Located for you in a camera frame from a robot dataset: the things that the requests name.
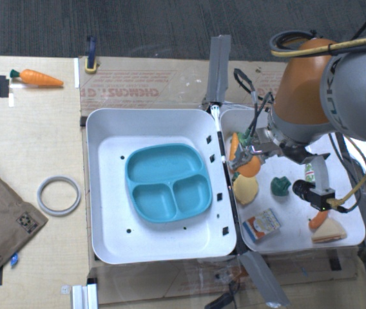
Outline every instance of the table surface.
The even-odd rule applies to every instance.
[[[72,177],[84,198],[81,102],[75,87],[75,59],[0,57],[0,75],[11,69],[30,68],[64,81],[63,88],[14,88],[14,106],[0,98],[0,177],[25,201],[38,207],[36,192],[43,180],[57,174]],[[62,209],[74,201],[73,189],[56,184],[44,192],[44,202]],[[81,201],[71,214],[49,222],[19,251],[15,268],[4,266],[0,308],[70,308],[65,286],[84,285],[89,272],[86,204]],[[366,308],[366,273],[357,262],[358,277],[312,285],[286,286],[294,308],[336,306]],[[334,296],[324,299],[326,292]],[[240,295],[240,308],[267,308],[256,290]],[[105,305],[103,308],[200,308],[215,295]]]

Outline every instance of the white ring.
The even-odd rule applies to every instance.
[[[53,209],[49,209],[43,202],[43,199],[41,198],[41,195],[43,193],[44,188],[49,185],[52,182],[56,182],[56,181],[64,181],[67,182],[69,184],[71,184],[74,189],[77,192],[77,197],[75,199],[75,202],[73,205],[71,205],[70,207],[68,207],[67,209],[63,209],[61,211],[56,211]],[[75,210],[75,208],[80,204],[80,199],[81,199],[81,190],[79,185],[77,184],[77,182],[75,180],[73,180],[72,178],[65,176],[65,175],[56,175],[56,176],[52,176],[49,177],[47,179],[45,179],[42,184],[40,184],[38,190],[37,190],[37,201],[40,205],[40,208],[45,211],[45,213],[49,214],[49,215],[53,215],[53,216],[65,216],[69,213],[71,213],[72,211]]]

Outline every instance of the blue plate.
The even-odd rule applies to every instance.
[[[211,204],[206,166],[186,144],[136,150],[126,160],[126,183],[136,211],[153,223],[190,218]]]

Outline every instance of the white tray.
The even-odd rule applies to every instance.
[[[235,226],[209,114],[199,109],[99,109],[89,115],[86,131],[91,239],[99,259],[123,264],[218,258],[233,251]],[[199,152],[211,181],[212,204],[192,218],[150,223],[130,201],[125,163],[135,150],[169,143],[187,144]]]
[[[234,132],[244,132],[252,121],[253,109],[229,109],[222,113],[220,125],[225,141],[226,155],[230,150],[230,139]],[[267,113],[262,112],[258,119],[257,127],[267,125]],[[336,197],[344,197],[351,189],[351,183],[345,169],[336,157],[327,135],[310,145],[309,152],[323,154],[330,153],[326,159],[329,173],[329,186],[336,191]],[[274,177],[286,176],[293,184],[296,180],[305,179],[305,166],[298,165],[285,157],[271,157],[262,165],[256,176],[259,184],[259,191],[256,198],[247,205],[236,203],[240,222],[258,214],[268,208],[272,208],[278,218],[281,227],[256,243],[253,243],[243,226],[241,226],[242,237],[246,245],[251,249],[263,254],[279,252],[291,252],[308,250],[312,248],[329,248],[355,246],[365,238],[365,224],[362,220],[359,208],[355,208],[348,214],[330,211],[329,216],[339,221],[347,232],[347,238],[330,243],[314,244],[311,241],[312,231],[309,229],[310,218],[315,217],[317,210],[310,204],[295,195],[292,185],[289,194],[285,197],[276,197],[271,193],[270,184]],[[350,207],[355,202],[352,196],[345,207]]]

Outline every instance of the orange toy sausage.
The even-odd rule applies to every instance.
[[[317,229],[326,220],[328,211],[320,211],[317,215],[309,221],[309,228]]]
[[[23,82],[26,84],[33,84],[39,86],[62,86],[63,81],[53,78],[49,75],[45,75],[44,73],[25,69],[22,72],[18,72],[15,70],[11,70],[10,72],[11,78],[20,77]]]
[[[237,150],[237,147],[239,145],[239,137],[237,133],[233,133],[232,136],[232,142],[230,145],[230,154],[229,154],[229,160],[235,159],[235,153]],[[257,156],[253,156],[252,159],[240,166],[237,170],[234,172],[239,172],[241,175],[245,176],[246,178],[254,177],[257,173],[260,171],[260,160]]]

